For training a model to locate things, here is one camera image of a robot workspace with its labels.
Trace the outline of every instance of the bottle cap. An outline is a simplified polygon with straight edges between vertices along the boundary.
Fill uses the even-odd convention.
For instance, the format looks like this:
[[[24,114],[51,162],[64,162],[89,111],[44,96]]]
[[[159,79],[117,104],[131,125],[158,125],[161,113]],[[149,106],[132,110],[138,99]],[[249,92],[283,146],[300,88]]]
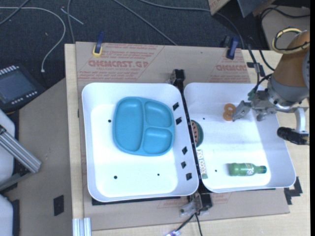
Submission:
[[[267,167],[266,166],[260,166],[260,173],[264,174],[267,172]]]

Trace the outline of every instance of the cardboard sheet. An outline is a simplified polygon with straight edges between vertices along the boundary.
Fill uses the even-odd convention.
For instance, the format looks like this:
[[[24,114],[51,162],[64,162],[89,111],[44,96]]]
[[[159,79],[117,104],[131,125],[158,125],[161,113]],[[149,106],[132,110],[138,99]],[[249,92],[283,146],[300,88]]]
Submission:
[[[17,188],[6,193],[10,200],[20,200],[19,235],[71,235],[65,79],[19,111],[19,142],[42,162],[38,173],[18,182]],[[64,211],[55,215],[54,199],[61,196]]]
[[[92,82],[163,83],[173,69],[184,69],[191,82],[249,83],[241,50],[235,59],[225,57],[227,49],[135,44],[103,44],[102,55],[93,57],[94,43],[76,43],[79,121],[82,156],[84,216],[92,220],[92,230],[179,223],[178,199],[93,205],[87,188],[86,153],[81,92]],[[211,193],[213,207],[201,220],[288,213],[283,189]]]

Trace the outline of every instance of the orange ring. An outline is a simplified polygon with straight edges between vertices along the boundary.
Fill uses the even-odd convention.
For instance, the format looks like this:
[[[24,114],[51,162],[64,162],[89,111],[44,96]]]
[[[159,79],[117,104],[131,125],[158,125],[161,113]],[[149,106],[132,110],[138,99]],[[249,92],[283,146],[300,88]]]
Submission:
[[[228,112],[224,112],[224,113],[223,113],[223,118],[224,118],[225,120],[230,121],[230,120],[232,120],[232,115],[230,115]]]
[[[224,111],[227,112],[229,115],[233,114],[236,110],[236,107],[232,103],[227,103],[224,106]]]

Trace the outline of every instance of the white cable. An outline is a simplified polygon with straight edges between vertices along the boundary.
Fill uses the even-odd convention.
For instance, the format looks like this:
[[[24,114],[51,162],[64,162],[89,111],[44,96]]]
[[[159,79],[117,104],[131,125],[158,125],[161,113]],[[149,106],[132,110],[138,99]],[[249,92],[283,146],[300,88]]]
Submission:
[[[18,7],[0,7],[0,9],[18,9]],[[61,19],[60,16],[58,16],[56,13],[54,13],[54,12],[52,12],[50,10],[47,10],[47,9],[44,9],[44,8],[38,8],[38,7],[22,7],[21,9],[37,9],[37,10],[47,11],[47,12],[53,14],[54,16],[56,16],[61,21],[61,23],[63,24],[63,35],[61,36],[60,40],[54,45],[54,47],[46,54],[46,56],[44,57],[44,59],[43,59],[43,61],[41,63],[41,72],[44,73],[45,72],[44,63],[45,63],[47,57],[61,43],[61,41],[64,38],[64,35],[65,35],[65,24],[64,24],[64,22],[63,22],[63,20]]]

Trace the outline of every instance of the green soda bottle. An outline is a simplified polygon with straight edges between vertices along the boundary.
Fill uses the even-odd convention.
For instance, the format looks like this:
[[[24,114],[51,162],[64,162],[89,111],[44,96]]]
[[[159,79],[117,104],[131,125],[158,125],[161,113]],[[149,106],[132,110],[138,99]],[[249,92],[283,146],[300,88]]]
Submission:
[[[230,176],[252,176],[256,173],[264,174],[267,172],[266,166],[256,166],[252,163],[231,163],[228,166]]]

